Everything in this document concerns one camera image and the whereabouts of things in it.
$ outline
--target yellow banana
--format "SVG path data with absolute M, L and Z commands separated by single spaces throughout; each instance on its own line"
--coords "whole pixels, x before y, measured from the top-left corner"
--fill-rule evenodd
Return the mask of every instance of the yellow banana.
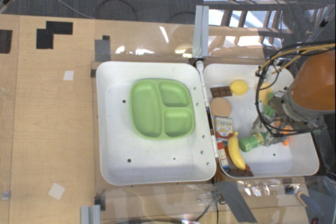
M 234 132 L 233 136 L 229 138 L 227 141 L 227 147 L 233 164 L 236 165 L 238 169 L 245 170 L 245 162 L 239 151 L 238 132 Z

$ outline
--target wooden surface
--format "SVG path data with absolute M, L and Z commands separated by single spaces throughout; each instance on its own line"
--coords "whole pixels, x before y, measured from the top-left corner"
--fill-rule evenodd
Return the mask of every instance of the wooden surface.
M 36 29 L 45 28 L 47 20 L 73 22 L 73 35 L 54 35 L 53 50 L 38 50 Z M 160 26 L 164 27 L 169 42 Z M 0 74 L 0 83 L 10 89 L 8 96 L 2 92 L 0 103 L 0 122 L 6 126 L 5 132 L 0 132 L 1 191 L 10 188 L 12 194 L 10 201 L 0 201 L 0 223 L 80 223 L 80 206 L 92 206 L 100 189 L 106 190 L 113 212 L 118 212 L 118 206 L 134 216 L 158 216 L 174 212 L 177 207 L 183 211 L 186 200 L 195 197 L 190 189 L 193 184 L 129 190 L 103 181 L 94 149 L 94 91 L 90 71 L 95 60 L 95 39 L 102 39 L 102 35 L 110 36 L 112 58 L 116 60 L 186 62 L 175 52 L 190 48 L 192 26 L 0 15 L 0 29 L 13 29 L 13 44 L 18 44 L 18 49 L 12 47 L 9 55 L 0 55 L 1 71 L 5 70 Z M 114 55 L 122 46 L 124 52 Z M 135 55 L 137 49 L 146 49 L 145 53 L 138 51 L 144 53 L 141 58 Z M 157 57 L 148 51 L 156 51 Z M 239 62 L 233 58 L 237 53 L 228 55 L 228 62 Z M 65 71 L 74 71 L 72 81 L 64 80 Z M 59 200 L 48 195 L 53 183 L 65 188 Z M 252 199 L 249 205 L 257 207 L 260 201 Z M 275 214 L 277 206 L 288 205 L 288 212 L 295 212 L 297 219 L 306 217 L 302 210 L 295 211 L 301 207 L 296 199 L 282 205 L 273 202 L 276 208 L 270 214 Z M 192 213 L 200 211 L 199 207 Z M 213 216 L 214 213 L 209 213 L 202 222 L 210 223 L 206 218 Z

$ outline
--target table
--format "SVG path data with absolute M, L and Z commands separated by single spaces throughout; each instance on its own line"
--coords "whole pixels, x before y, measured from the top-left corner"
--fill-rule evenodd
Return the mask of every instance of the table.
M 72 22 L 73 33 L 55 34 L 54 49 L 36 49 L 36 31 L 45 29 L 46 21 Z M 0 130 L 0 192 L 10 190 L 11 193 L 10 200 L 0 200 L 0 222 L 79 223 L 80 207 L 93 205 L 97 185 L 109 188 L 112 196 L 120 190 L 99 181 L 99 162 L 94 157 L 97 150 L 94 149 L 91 68 L 95 61 L 95 40 L 110 37 L 113 60 L 186 62 L 177 51 L 187 53 L 190 49 L 193 26 L 0 15 L 0 29 L 13 31 L 11 52 L 0 54 L 0 123 L 4 126 Z M 231 29 L 219 27 L 210 28 L 211 31 L 222 33 Z M 252 59 L 237 59 L 246 49 L 228 49 L 226 57 L 216 61 L 256 65 L 263 60 L 260 48 L 249 48 Z M 304 187 L 303 178 L 293 180 Z M 60 199 L 49 195 L 54 183 L 65 188 Z M 174 190 L 164 199 L 173 205 L 174 199 L 181 199 L 179 189 L 184 186 L 167 187 L 170 188 Z M 135 196 L 134 201 L 126 195 L 126 199 L 121 197 L 115 203 L 131 204 L 141 199 L 143 203 L 134 214 L 145 210 L 159 216 L 165 212 L 154 204 L 149 206 L 151 195 L 156 195 L 150 190 L 153 188 L 141 189 L 145 193 Z M 264 223 L 277 217 L 284 223 L 287 220 L 306 223 L 304 207 L 294 196 L 280 207 L 277 200 L 278 196 L 272 196 L 263 200 L 265 204 L 256 205 L 261 200 L 251 197 L 247 202 L 254 208 L 257 219 Z M 204 223 L 216 217 L 213 210 L 204 217 Z M 226 218 L 228 223 L 235 222 L 227 206 L 220 207 L 220 211 L 221 218 Z M 105 211 L 102 217 L 113 219 L 113 214 Z

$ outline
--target brown round object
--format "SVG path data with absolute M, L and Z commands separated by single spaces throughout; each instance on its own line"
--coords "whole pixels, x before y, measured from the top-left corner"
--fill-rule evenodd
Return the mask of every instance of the brown round object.
M 230 103 L 221 97 L 216 97 L 210 102 L 211 114 L 213 116 L 229 117 L 231 114 Z

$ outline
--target green plate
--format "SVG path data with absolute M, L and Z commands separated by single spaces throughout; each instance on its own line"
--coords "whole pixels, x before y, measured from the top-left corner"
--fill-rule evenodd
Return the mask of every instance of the green plate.
M 182 137 L 189 135 L 195 126 L 190 93 L 174 80 L 135 82 L 130 91 L 130 115 L 134 130 L 145 138 Z

